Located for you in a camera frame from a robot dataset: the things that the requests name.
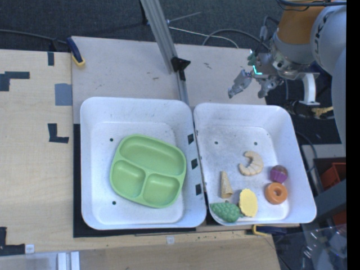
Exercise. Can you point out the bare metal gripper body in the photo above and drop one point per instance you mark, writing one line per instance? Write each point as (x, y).
(277, 69)

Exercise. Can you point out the white plastic tray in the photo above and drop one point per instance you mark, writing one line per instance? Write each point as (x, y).
(233, 139)
(97, 162)

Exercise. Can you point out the green grapes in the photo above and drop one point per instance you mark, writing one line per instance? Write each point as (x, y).
(226, 212)

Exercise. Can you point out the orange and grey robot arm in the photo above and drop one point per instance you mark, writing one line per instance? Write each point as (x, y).
(298, 24)

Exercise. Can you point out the black cylinder on white bracket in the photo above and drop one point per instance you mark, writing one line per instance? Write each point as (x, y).
(310, 90)

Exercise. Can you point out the green divided plate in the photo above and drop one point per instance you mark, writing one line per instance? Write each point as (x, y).
(146, 153)

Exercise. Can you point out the purple cupcake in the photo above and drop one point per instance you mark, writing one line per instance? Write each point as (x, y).
(279, 174)

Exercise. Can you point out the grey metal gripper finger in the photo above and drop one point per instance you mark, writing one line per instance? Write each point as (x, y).
(239, 84)
(266, 88)

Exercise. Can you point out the beige ice cream cone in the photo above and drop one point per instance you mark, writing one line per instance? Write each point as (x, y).
(225, 186)

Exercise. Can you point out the beige croissant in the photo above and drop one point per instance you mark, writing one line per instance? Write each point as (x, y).
(255, 162)

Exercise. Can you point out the orange doughnut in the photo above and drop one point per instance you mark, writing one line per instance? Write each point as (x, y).
(270, 194)

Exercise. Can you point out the yellow pineapple slice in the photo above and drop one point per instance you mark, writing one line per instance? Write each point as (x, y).
(248, 202)

